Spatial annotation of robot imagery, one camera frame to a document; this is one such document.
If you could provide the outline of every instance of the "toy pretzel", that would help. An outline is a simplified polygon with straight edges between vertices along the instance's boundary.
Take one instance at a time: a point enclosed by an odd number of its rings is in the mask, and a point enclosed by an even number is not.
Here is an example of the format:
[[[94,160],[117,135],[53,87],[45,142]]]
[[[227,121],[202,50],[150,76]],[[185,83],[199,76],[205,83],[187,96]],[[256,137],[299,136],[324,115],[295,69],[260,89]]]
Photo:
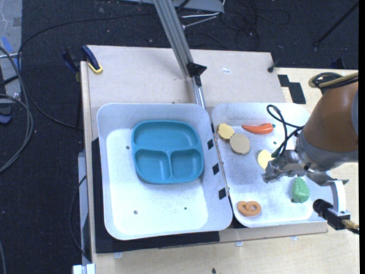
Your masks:
[[[256,201],[240,201],[237,204],[238,211],[245,216],[258,215],[261,212],[261,205]]]

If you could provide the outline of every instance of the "wooden table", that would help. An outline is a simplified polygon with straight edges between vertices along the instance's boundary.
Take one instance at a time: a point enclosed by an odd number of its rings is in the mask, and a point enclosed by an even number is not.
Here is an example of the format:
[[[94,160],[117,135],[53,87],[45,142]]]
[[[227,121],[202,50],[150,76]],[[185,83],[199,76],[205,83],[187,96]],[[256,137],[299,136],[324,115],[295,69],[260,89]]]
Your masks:
[[[104,71],[91,72],[82,62],[83,123],[90,218],[91,260],[96,273],[359,273],[359,235],[335,231],[326,222],[266,228],[228,228],[220,242],[187,247],[95,252],[91,141],[98,137],[96,112],[105,103],[189,103],[190,83],[184,79],[171,49],[90,46]],[[324,71],[347,75],[354,70],[277,68],[270,53],[192,50],[194,61],[206,65],[202,86],[207,110],[226,102],[292,102],[278,74],[302,86],[309,113],[321,97],[308,80]],[[331,171],[333,178],[349,179],[345,186],[347,210],[359,220],[358,164]]]

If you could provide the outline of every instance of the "black carpet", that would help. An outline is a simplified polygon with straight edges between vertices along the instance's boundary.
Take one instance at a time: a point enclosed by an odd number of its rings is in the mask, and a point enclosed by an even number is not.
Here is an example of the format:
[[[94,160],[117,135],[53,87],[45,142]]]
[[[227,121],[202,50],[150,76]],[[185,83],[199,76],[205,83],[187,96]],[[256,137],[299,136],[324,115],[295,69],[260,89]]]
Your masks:
[[[357,1],[227,0],[225,15],[187,27],[185,33],[192,49],[271,52],[279,67],[358,69],[358,7],[316,50],[313,46]],[[189,14],[196,11],[179,11]],[[44,113],[69,126],[76,125],[80,86],[63,63],[66,47],[79,58],[82,45],[169,47],[152,5],[104,0],[23,0],[22,42],[29,95]],[[45,117],[33,104],[31,110],[31,142],[0,175],[0,239],[7,271],[71,273],[81,263],[69,211],[83,134]],[[25,116],[16,106],[11,123],[0,126],[1,164],[22,142]]]

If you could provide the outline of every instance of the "beige round toy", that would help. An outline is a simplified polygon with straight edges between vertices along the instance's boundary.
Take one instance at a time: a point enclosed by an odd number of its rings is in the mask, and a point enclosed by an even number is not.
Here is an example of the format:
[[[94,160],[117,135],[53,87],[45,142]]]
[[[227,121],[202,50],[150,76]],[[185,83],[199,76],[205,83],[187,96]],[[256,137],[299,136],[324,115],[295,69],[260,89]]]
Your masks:
[[[258,164],[265,170],[269,161],[273,160],[271,153],[267,150],[262,150],[257,157]]]
[[[229,144],[232,150],[239,154],[246,154],[250,151],[250,139],[248,139],[244,134],[234,134],[230,140]]]
[[[229,140],[233,136],[234,130],[231,126],[222,123],[218,126],[218,134],[223,139]]]

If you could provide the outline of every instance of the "red chili pepper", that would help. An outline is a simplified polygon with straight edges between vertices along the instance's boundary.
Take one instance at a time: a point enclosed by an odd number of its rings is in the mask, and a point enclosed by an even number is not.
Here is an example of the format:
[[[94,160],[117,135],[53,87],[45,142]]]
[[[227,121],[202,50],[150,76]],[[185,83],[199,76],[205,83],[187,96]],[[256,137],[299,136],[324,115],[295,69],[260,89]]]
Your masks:
[[[265,123],[259,126],[242,125],[242,128],[255,134],[268,134],[274,130],[274,127],[271,123]]]

